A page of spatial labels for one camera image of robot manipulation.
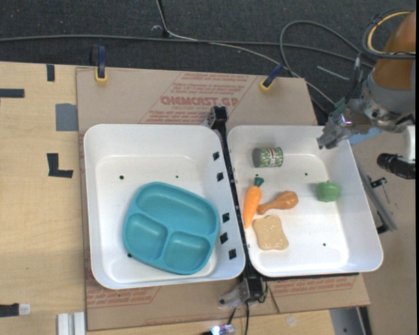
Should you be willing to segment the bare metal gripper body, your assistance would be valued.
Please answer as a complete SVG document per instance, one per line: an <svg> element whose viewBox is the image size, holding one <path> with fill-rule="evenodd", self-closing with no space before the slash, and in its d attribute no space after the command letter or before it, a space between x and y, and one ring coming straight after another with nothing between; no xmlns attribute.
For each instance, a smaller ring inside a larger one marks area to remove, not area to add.
<svg viewBox="0 0 419 335"><path fill-rule="evenodd" d="M412 113L398 114L389 111L370 97L341 99L336 104L336 120L339 127L353 135L366 135L371 129L389 133L402 133L409 126L415 126Z"/></svg>

